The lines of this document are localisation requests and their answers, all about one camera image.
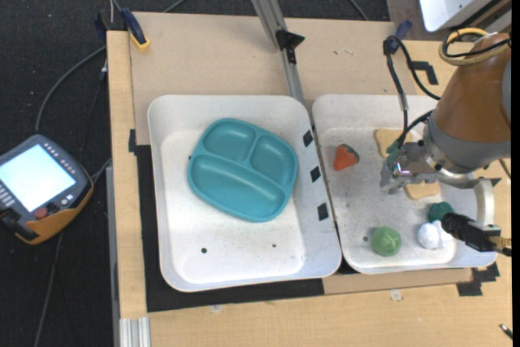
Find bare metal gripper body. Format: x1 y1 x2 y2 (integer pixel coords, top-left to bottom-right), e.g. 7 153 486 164
383 132 448 178

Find tan biscuit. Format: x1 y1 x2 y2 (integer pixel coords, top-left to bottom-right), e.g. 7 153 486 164
373 128 413 159
405 181 441 202

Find white plastic tray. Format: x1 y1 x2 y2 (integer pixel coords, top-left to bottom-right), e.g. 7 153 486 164
311 93 499 275
146 93 343 293

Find dark green broccoli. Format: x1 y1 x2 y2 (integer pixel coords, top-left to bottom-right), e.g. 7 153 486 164
427 201 456 224

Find orange-red toy strawberry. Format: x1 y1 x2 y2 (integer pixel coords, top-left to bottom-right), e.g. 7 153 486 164
333 143 361 172

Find white cauliflower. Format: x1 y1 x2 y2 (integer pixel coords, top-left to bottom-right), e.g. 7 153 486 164
417 219 455 250

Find light green round toy vegetable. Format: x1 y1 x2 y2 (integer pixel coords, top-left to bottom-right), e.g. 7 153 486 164
370 226 403 258

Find teal divided plate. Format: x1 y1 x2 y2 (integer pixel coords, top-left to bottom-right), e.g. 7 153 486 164
187 117 300 223

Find brown cardboard board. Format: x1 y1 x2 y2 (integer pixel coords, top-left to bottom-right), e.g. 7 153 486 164
128 11 475 296

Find black cylinder on white bracket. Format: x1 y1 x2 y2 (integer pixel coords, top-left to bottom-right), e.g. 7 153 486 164
440 174 503 254

